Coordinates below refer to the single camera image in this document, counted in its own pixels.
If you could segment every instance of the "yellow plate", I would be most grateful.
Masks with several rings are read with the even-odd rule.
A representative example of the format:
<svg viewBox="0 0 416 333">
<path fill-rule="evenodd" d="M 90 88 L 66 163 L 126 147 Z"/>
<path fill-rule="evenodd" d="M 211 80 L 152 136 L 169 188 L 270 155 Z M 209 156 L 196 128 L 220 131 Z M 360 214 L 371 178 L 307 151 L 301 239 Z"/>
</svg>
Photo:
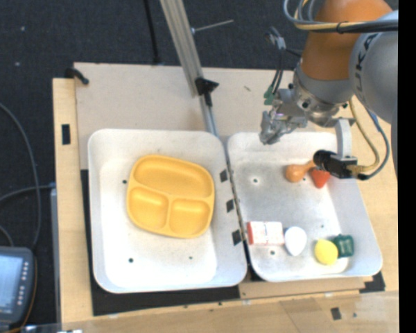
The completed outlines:
<svg viewBox="0 0 416 333">
<path fill-rule="evenodd" d="M 147 155 L 131 170 L 126 205 L 132 222 L 144 230 L 194 238 L 211 223 L 214 181 L 198 164 Z"/>
</svg>

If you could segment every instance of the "yellow ball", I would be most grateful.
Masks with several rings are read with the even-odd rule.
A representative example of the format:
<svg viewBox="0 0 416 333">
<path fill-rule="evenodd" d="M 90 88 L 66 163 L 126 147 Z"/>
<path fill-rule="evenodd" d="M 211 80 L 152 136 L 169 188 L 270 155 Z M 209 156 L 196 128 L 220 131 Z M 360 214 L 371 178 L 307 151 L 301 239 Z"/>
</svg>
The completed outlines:
<svg viewBox="0 0 416 333">
<path fill-rule="evenodd" d="M 333 265 L 338 259 L 338 247 L 332 241 L 319 239 L 314 247 L 316 259 L 324 265 Z"/>
</svg>

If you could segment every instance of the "cable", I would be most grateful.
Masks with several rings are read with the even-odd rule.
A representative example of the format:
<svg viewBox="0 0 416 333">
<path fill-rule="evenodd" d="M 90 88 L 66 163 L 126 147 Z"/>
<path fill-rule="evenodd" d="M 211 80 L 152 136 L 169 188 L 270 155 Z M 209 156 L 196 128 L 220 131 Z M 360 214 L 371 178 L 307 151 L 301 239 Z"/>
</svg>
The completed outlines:
<svg viewBox="0 0 416 333">
<path fill-rule="evenodd" d="M 370 178 L 372 178 L 373 176 L 375 176 L 376 174 L 378 174 L 386 165 L 388 158 L 390 157 L 390 143 L 388 141 L 387 135 L 385 134 L 385 132 L 383 131 L 381 125 L 379 125 L 379 121 L 376 117 L 375 114 L 373 114 L 373 112 L 371 112 L 370 110 L 368 110 L 367 108 L 365 108 L 365 110 L 367 111 L 367 113 L 369 114 L 370 118 L 372 119 L 374 125 L 376 126 L 376 129 L 381 133 L 382 138 L 384 140 L 385 143 L 385 148 L 386 148 L 386 152 L 385 152 L 385 157 L 381 163 L 381 165 L 379 165 L 379 167 L 371 174 L 363 174 L 362 172 L 364 171 L 370 171 L 373 168 L 377 167 L 377 165 L 379 164 L 379 153 L 376 150 L 376 147 L 374 146 L 374 144 L 370 141 L 370 139 L 368 138 L 367 133 L 362 129 L 361 124 L 358 120 L 358 117 L 356 115 L 355 109 L 354 109 L 354 103 L 352 101 L 352 99 L 349 100 L 349 106 L 350 109 L 352 111 L 352 114 L 356 120 L 356 125 L 358 126 L 360 132 L 362 133 L 362 136 L 365 138 L 366 142 L 368 143 L 368 145 L 370 146 L 370 148 L 372 149 L 374 156 L 375 156 L 375 161 L 373 164 L 371 165 L 367 165 L 367 166 L 363 166 L 363 165 L 349 165 L 348 169 L 350 169 L 352 171 L 352 173 L 354 175 L 357 176 L 357 178 L 359 180 L 368 180 Z"/>
<path fill-rule="evenodd" d="M 289 52 L 290 54 L 292 54 L 293 56 L 295 56 L 295 57 L 298 57 L 298 58 L 302 57 L 302 51 L 298 51 L 298 50 L 295 50 L 295 49 L 289 49 L 289 48 L 287 48 L 285 50 L 287 52 Z"/>
<path fill-rule="evenodd" d="M 371 140 L 370 140 L 370 138 L 368 137 L 368 135 L 367 135 L 367 133 L 365 132 L 365 130 L 362 128 L 362 125 L 361 125 L 361 123 L 360 123 L 360 121 L 359 121 L 359 118 L 358 118 L 358 115 L 356 114 L 356 111 L 355 111 L 355 109 L 354 109 L 354 102 L 353 102 L 353 99 L 350 99 L 349 100 L 349 108 L 350 108 L 350 110 L 352 111 L 352 114 L 353 114 L 353 117 L 354 117 L 354 119 L 356 120 L 356 125 L 358 126 L 358 128 L 359 128 L 359 130 L 360 130 L 360 132 L 362 133 L 362 136 L 365 138 L 365 141 L 368 143 L 368 145 L 370 146 L 370 148 L 372 149 L 372 151 L 373 151 L 373 154 L 374 154 L 374 163 L 373 164 L 371 164 L 371 165 L 355 165 L 355 166 L 349 166 L 349 169 L 350 169 L 350 167 L 351 167 L 351 170 L 352 170 L 352 172 L 353 173 L 357 173 L 357 174 L 359 174 L 359 173 L 362 173 L 363 171 L 370 171 L 370 170 L 372 170 L 372 169 L 374 169 L 374 168 L 376 168 L 377 167 L 377 165 L 379 164 L 379 162 L 380 162 L 380 158 L 379 158 L 379 153 L 378 153 L 378 151 L 377 151 L 377 149 L 376 149 L 376 147 L 374 146 L 374 144 L 371 142 Z"/>
<path fill-rule="evenodd" d="M 375 171 L 373 171 L 373 173 L 371 174 L 359 174 L 358 175 L 358 179 L 360 180 L 368 180 L 371 179 L 373 176 L 375 176 L 376 174 L 378 174 L 387 164 L 388 158 L 390 157 L 390 142 L 388 141 L 387 135 L 385 134 L 385 132 L 383 131 L 383 129 L 381 128 L 381 126 L 379 125 L 379 122 L 377 120 L 377 117 L 375 114 L 373 114 L 373 112 L 370 112 L 369 110 L 368 114 L 370 115 L 370 117 L 372 118 L 374 124 L 376 125 L 378 131 L 381 133 L 383 141 L 385 143 L 385 157 L 381 163 L 381 165 L 378 167 L 378 169 L 376 169 Z"/>
<path fill-rule="evenodd" d="M 360 21 L 360 22 L 320 22 L 313 20 L 313 8 L 317 0 L 300 0 L 294 15 L 288 11 L 290 0 L 284 0 L 283 11 L 286 18 L 301 30 L 318 33 L 374 33 L 398 31 L 399 21 Z M 308 18 L 304 18 L 303 9 L 308 8 Z"/>
<path fill-rule="evenodd" d="M 292 49 L 288 49 L 286 48 L 286 44 L 285 44 L 285 40 L 283 39 L 283 37 L 280 35 L 279 31 L 275 28 L 275 27 L 270 27 L 270 30 L 265 34 L 266 39 L 269 41 L 269 43 L 274 44 L 277 47 L 278 50 L 278 54 L 279 54 L 279 61 L 278 64 L 276 66 L 276 72 L 275 72 L 275 76 L 270 84 L 270 87 L 268 88 L 266 93 L 275 95 L 277 90 L 280 87 L 280 83 L 282 80 L 282 75 L 283 75 L 283 71 L 282 71 L 282 62 L 283 62 L 283 55 L 284 52 L 287 51 L 291 54 L 293 54 L 294 56 L 297 57 L 301 57 L 301 53 L 294 51 Z"/>
<path fill-rule="evenodd" d="M 34 155 L 33 155 L 33 150 L 31 148 L 31 145 L 28 141 L 28 137 L 26 136 L 26 133 L 23 129 L 23 127 L 21 126 L 20 122 L 17 120 L 17 118 L 14 116 L 14 114 L 9 111 L 9 109 L 3 105 L 2 103 L 0 103 L 0 109 L 2 111 L 4 111 L 14 122 L 14 124 L 16 125 L 16 127 L 19 129 L 19 132 L 21 133 L 21 136 L 24 139 L 26 148 L 28 150 L 28 154 L 29 154 L 29 158 L 31 160 L 31 166 L 33 168 L 33 176 L 34 176 L 34 183 L 35 183 L 35 191 L 37 194 L 37 228 L 35 230 L 35 236 L 34 236 L 34 241 L 33 244 L 31 246 L 31 250 L 35 249 L 35 246 L 37 245 L 39 236 L 40 236 L 40 228 L 42 226 L 42 199 L 41 199 L 41 195 L 40 195 L 40 186 L 39 186 L 39 178 L 38 178 L 38 174 L 37 174 L 37 166 L 35 165 L 35 160 L 34 160 Z"/>
<path fill-rule="evenodd" d="M 39 189 L 43 190 L 43 189 L 53 189 L 55 186 L 54 185 L 40 185 Z M 15 190 L 13 192 L 10 192 L 9 194 L 3 195 L 2 197 L 0 197 L 0 203 L 13 197 L 13 196 L 17 196 L 20 194 L 24 194 L 25 192 L 30 192 L 33 190 L 36 190 L 37 187 L 25 187 L 24 189 L 20 189 L 20 190 Z"/>
<path fill-rule="evenodd" d="M 0 232 L 4 234 L 4 236 L 6 237 L 6 239 L 9 242 L 9 245 L 11 247 L 13 247 L 14 246 L 14 241 L 12 240 L 11 236 L 9 235 L 9 232 L 7 230 L 5 230 L 5 228 L 3 228 L 1 226 L 0 226 Z"/>
</svg>

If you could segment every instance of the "black clip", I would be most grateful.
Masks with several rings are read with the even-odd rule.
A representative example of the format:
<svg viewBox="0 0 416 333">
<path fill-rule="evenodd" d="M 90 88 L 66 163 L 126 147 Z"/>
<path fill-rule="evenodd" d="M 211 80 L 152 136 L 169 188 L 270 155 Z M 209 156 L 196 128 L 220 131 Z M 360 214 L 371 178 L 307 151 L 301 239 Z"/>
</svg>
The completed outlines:
<svg viewBox="0 0 416 333">
<path fill-rule="evenodd" d="M 82 73 L 80 73 L 76 68 L 67 68 L 64 71 L 64 77 L 65 78 L 72 78 L 74 79 L 74 77 L 77 77 L 80 79 L 80 81 L 83 83 L 83 85 L 88 85 L 89 84 L 89 80 L 86 79 Z"/>
<path fill-rule="evenodd" d="M 213 101 L 211 100 L 211 92 L 219 86 L 219 83 L 214 81 L 210 81 L 204 78 L 197 78 L 196 79 L 196 87 L 197 92 L 199 95 L 203 95 L 205 97 L 205 103 L 207 106 L 212 106 Z"/>
</svg>

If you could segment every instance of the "metal rod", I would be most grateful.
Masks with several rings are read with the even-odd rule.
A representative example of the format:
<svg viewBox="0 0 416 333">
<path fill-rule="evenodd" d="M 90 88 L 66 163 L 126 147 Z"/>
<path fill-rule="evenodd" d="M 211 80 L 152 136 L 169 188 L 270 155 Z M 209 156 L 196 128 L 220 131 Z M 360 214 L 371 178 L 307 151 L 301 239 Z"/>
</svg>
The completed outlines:
<svg viewBox="0 0 416 333">
<path fill-rule="evenodd" d="M 226 25 L 226 24 L 232 24 L 233 22 L 234 22 L 233 19 L 229 19 L 227 21 L 218 22 L 217 24 L 212 24 L 212 25 L 198 27 L 198 28 L 192 28 L 191 32 L 194 34 L 194 33 L 199 32 L 199 31 L 209 30 L 210 28 L 219 27 L 219 26 L 223 26 L 223 25 Z"/>
<path fill-rule="evenodd" d="M 203 73 L 183 0 L 160 0 L 160 3 L 171 32 L 171 37 L 173 38 L 177 55 L 179 56 L 180 64 L 187 78 L 191 95 L 199 96 L 196 80 L 203 78 Z M 199 98 L 205 128 L 208 132 L 218 137 L 212 108 L 206 104 L 204 97 L 199 96 Z"/>
<path fill-rule="evenodd" d="M 53 268 L 54 268 L 54 298 L 55 298 L 55 317 L 57 322 L 62 318 L 60 304 L 60 258 L 58 243 L 58 197 L 57 188 L 51 190 L 51 229 L 53 240 Z"/>
</svg>

